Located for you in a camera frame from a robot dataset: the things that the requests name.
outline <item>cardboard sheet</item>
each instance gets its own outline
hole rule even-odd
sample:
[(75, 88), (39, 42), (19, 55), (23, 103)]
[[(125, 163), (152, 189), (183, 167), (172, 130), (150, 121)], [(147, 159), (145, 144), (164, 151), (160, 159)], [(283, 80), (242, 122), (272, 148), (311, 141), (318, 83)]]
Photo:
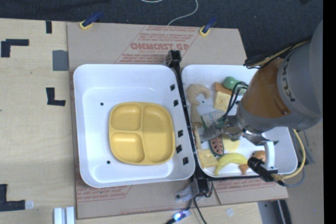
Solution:
[[(77, 218), (92, 218), (185, 208), (175, 202), (175, 192), (188, 180), (110, 188), (92, 188), (79, 174), (74, 70), (86, 63), (161, 64), (169, 50), (182, 54), (181, 68), (191, 64), (242, 65), (246, 59), (237, 29), (212, 28), (207, 36), (197, 27), (93, 24), (82, 30), (67, 24), (72, 132), (74, 139)], [(229, 205), (287, 198), (287, 190), (261, 179), (230, 179), (214, 182), (215, 192), (199, 206)]]

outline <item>light wood surface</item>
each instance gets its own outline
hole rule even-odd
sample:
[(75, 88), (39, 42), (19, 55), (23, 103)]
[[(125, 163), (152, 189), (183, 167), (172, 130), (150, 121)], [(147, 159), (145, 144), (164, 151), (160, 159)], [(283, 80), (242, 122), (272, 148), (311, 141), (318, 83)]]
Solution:
[[(69, 72), (53, 71), (53, 50), (67, 51), (65, 22), (0, 19), (0, 40), (29, 39), (0, 58), (0, 184), (7, 200), (31, 200), (33, 209), (0, 212), (0, 223), (52, 223), (52, 210), (75, 204)], [(47, 105), (46, 88), (65, 106)], [(227, 209), (233, 212), (229, 216)], [(165, 223), (176, 211), (76, 223)], [(261, 224), (257, 203), (201, 208), (208, 223)], [(196, 209), (183, 223), (202, 223)]]

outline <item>banana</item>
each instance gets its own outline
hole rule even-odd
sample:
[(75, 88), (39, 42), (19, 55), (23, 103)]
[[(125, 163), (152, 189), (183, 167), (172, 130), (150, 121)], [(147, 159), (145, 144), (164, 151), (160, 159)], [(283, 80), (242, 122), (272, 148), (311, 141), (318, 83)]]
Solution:
[(227, 153), (218, 159), (215, 175), (218, 176), (219, 171), (229, 163), (247, 164), (247, 158), (240, 153)]

